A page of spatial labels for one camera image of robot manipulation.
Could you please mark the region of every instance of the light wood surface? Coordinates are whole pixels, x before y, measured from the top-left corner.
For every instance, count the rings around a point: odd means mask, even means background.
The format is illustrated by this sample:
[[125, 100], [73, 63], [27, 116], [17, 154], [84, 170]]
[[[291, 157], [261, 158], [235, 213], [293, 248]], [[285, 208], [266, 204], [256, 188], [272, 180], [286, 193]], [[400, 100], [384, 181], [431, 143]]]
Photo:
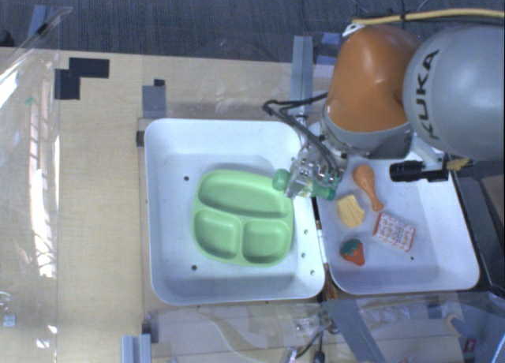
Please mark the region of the light wood surface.
[[[136, 146], [142, 86], [155, 78], [166, 81], [171, 117], [265, 118], [259, 109], [264, 100], [289, 95], [290, 65], [63, 51], [60, 68], [68, 67], [70, 57], [110, 59], [110, 77], [81, 78], [80, 100], [60, 102], [58, 361], [112, 363], [120, 359], [121, 337], [140, 334], [148, 280], [142, 272]], [[315, 89], [325, 84], [325, 77], [316, 78]], [[22, 326], [8, 335], [4, 328], [2, 350], [10, 336], [22, 335], [34, 336]], [[445, 357], [439, 361], [461, 361], [454, 337], [412, 338], [401, 346], [388, 342], [386, 350], [426, 350]], [[353, 361], [341, 337], [326, 343], [327, 361]], [[282, 352], [278, 347], [239, 354], [224, 350], [186, 354], [178, 361], [277, 363]], [[22, 353], [15, 350], [6, 361], [19, 361]]]

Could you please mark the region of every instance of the clear plastic panel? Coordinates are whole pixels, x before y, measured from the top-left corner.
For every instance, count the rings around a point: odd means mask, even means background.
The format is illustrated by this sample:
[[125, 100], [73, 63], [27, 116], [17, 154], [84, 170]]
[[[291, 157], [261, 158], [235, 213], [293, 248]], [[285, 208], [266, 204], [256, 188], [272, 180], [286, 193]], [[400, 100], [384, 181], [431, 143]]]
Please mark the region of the clear plastic panel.
[[491, 292], [172, 309], [149, 316], [155, 361], [501, 361], [505, 301]]
[[0, 350], [2, 361], [56, 359], [59, 111], [53, 9], [0, 54]]

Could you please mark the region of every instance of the white tray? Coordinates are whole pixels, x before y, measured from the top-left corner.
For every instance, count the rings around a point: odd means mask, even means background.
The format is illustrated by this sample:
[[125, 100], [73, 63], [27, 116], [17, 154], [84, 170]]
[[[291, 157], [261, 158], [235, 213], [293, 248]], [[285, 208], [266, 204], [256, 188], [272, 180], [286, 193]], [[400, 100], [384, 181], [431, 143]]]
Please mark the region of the white tray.
[[[418, 159], [410, 154], [406, 159]], [[379, 213], [352, 177], [355, 166], [370, 165], [375, 171], [376, 192], [386, 213], [416, 228], [412, 248], [404, 252], [372, 236]], [[349, 160], [337, 188], [338, 199], [353, 193], [365, 210], [362, 225], [350, 229], [338, 216], [336, 203], [318, 200], [324, 242], [335, 283], [350, 294], [396, 294], [444, 290], [466, 290], [479, 279], [479, 265], [452, 179], [428, 183], [392, 182], [392, 161]], [[365, 265], [344, 260], [339, 250], [351, 238], [365, 250]]]
[[298, 135], [280, 122], [160, 119], [145, 132], [151, 284], [173, 305], [310, 298], [324, 284], [311, 201], [294, 201], [288, 256], [269, 268], [212, 260], [191, 235], [193, 197], [210, 170], [272, 176], [298, 153]]

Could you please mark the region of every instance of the toy chicken drumstick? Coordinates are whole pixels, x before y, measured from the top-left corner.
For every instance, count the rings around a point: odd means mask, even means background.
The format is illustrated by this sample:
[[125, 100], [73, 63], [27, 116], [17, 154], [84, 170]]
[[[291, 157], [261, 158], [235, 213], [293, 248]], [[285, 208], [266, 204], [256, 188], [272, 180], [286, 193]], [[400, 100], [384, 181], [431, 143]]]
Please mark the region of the toy chicken drumstick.
[[384, 208], [384, 205], [377, 199], [375, 190], [375, 174], [373, 169], [368, 165], [362, 164], [354, 168], [353, 178], [356, 184], [362, 188], [372, 201], [373, 211], [379, 211]]

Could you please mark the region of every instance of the green plastic plate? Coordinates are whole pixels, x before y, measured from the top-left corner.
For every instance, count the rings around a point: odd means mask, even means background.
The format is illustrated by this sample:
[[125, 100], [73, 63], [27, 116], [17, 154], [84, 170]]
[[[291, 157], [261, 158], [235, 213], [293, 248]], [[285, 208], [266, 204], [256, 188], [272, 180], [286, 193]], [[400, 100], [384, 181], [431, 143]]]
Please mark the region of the green plastic plate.
[[272, 188], [271, 178], [213, 170], [198, 184], [192, 233], [206, 256], [245, 266], [283, 260], [293, 238], [293, 201]]

